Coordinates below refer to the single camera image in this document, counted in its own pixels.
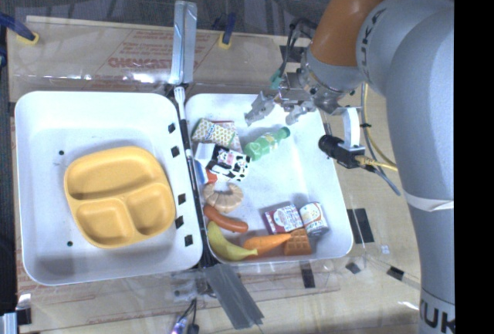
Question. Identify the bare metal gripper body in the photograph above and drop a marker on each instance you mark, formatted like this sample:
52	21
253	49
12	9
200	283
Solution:
308	92

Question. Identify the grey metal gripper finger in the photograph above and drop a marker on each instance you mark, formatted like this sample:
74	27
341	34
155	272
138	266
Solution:
258	108
295	113

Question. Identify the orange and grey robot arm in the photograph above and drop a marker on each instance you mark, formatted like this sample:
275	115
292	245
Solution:
420	66

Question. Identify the green plastic bottle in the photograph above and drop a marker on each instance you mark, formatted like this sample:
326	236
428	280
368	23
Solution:
266	142

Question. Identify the green and yellow patterned packet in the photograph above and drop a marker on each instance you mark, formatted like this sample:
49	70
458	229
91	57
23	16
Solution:
213	132

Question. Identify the black and white cow carton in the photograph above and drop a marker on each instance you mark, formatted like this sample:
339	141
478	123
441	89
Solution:
228	164

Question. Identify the white plastic tray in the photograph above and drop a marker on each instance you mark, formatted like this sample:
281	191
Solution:
293	178
104	124

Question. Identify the white and blue carton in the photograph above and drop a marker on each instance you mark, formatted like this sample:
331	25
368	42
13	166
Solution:
201	160

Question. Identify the beige croissant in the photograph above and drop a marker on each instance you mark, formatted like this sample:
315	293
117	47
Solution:
224	198

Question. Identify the red and white carton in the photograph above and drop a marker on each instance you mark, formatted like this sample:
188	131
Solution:
283	218

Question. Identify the white and yellow can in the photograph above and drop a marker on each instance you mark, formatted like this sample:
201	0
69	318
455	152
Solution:
313	218

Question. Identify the orange sausage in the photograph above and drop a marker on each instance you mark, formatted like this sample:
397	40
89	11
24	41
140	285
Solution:
225	220

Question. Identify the brown cardboard board red print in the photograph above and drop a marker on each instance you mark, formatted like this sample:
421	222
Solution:
146	54

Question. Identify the brown waffle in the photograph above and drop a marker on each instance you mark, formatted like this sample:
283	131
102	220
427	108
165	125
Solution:
298	243

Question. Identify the orange carrot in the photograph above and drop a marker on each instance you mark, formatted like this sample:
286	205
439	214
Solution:
267	242

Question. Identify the yellow banana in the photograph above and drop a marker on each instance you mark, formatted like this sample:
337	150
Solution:
225	244

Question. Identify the yellow divided plate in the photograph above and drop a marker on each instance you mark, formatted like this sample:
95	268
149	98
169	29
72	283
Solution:
119	196

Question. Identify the black cylinder on white bracket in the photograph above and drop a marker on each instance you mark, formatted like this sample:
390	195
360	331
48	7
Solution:
344	145

